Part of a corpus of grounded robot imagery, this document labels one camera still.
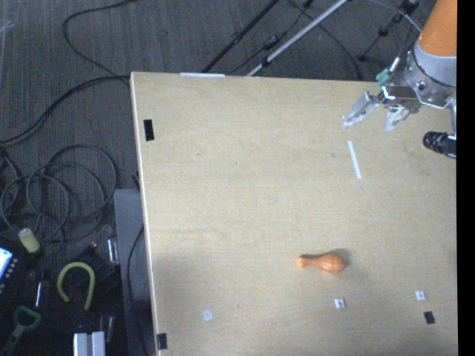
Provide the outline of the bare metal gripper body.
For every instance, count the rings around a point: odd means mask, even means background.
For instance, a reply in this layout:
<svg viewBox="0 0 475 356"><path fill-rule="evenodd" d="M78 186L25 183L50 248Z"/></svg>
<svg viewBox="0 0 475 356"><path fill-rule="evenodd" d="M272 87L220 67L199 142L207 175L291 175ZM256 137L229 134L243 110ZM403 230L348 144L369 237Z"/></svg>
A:
<svg viewBox="0 0 475 356"><path fill-rule="evenodd" d="M446 109L456 104L456 88L430 78L420 69L406 67L381 78L381 102L391 111L417 113L421 106Z"/></svg>

